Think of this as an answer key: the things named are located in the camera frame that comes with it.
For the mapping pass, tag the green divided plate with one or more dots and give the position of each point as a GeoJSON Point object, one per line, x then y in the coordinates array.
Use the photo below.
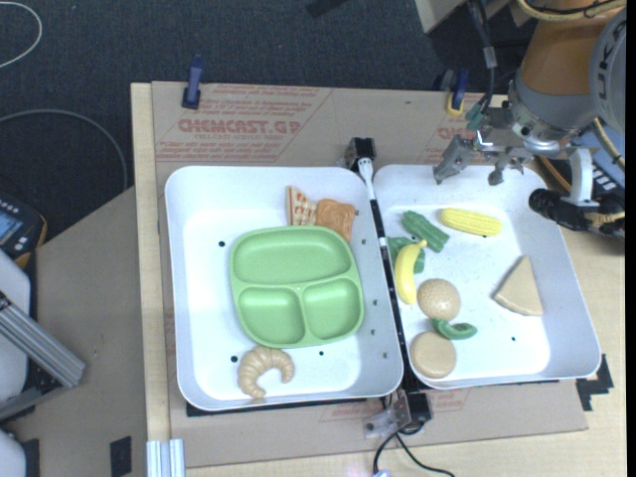
{"type": "Point", "coordinates": [293, 276]}

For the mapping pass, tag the black cylinder on white bracket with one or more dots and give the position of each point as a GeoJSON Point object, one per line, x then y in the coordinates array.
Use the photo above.
{"type": "Point", "coordinates": [561, 209]}

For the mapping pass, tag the green pepper slice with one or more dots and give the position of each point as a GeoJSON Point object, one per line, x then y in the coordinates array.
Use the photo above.
{"type": "Point", "coordinates": [454, 331]}

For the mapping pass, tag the orange pizza slice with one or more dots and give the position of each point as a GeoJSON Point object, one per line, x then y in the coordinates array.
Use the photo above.
{"type": "Point", "coordinates": [299, 206]}

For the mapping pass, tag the green pea pod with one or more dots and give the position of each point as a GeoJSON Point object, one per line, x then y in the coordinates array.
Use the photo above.
{"type": "Point", "coordinates": [392, 246]}

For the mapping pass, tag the yellow banana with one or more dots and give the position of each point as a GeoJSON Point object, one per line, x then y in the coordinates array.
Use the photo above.
{"type": "Point", "coordinates": [405, 271]}

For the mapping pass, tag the white plastic tray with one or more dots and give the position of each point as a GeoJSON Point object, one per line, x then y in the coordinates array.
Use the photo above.
{"type": "Point", "coordinates": [497, 346]}
{"type": "Point", "coordinates": [208, 286]}

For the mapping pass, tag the brown cardboard board red print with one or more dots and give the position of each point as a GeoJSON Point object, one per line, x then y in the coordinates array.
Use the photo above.
{"type": "Point", "coordinates": [248, 127]}

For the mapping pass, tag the thin black and white rod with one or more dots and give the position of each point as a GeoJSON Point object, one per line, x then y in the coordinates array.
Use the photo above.
{"type": "Point", "coordinates": [382, 239]}

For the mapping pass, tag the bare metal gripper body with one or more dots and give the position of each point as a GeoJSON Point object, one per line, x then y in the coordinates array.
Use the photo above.
{"type": "Point", "coordinates": [512, 134]}

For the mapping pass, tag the beige round bun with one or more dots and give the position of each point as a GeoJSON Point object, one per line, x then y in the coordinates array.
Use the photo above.
{"type": "Point", "coordinates": [438, 298]}

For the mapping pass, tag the yellow corn cob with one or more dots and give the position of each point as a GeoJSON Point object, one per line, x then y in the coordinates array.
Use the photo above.
{"type": "Point", "coordinates": [471, 221]}

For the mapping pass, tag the beige round biscuit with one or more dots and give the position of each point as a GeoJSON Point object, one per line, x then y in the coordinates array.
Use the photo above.
{"type": "Point", "coordinates": [432, 355]}

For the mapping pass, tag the beige wedge slice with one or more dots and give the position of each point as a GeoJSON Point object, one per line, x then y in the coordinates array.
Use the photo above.
{"type": "Point", "coordinates": [522, 291]}

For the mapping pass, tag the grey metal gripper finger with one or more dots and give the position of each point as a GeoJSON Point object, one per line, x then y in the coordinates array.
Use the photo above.
{"type": "Point", "coordinates": [452, 159]}
{"type": "Point", "coordinates": [502, 169]}

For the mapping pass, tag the beige croissant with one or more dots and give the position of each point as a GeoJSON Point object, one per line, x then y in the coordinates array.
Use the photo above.
{"type": "Point", "coordinates": [258, 365]}

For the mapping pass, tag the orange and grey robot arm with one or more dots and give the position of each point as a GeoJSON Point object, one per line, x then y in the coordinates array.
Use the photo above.
{"type": "Point", "coordinates": [556, 43]}

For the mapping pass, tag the brown toast slice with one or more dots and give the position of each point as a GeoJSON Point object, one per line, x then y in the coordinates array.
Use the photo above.
{"type": "Point", "coordinates": [337, 216]}

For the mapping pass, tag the green bean pods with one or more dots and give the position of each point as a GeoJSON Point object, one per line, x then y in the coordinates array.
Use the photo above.
{"type": "Point", "coordinates": [425, 229]}

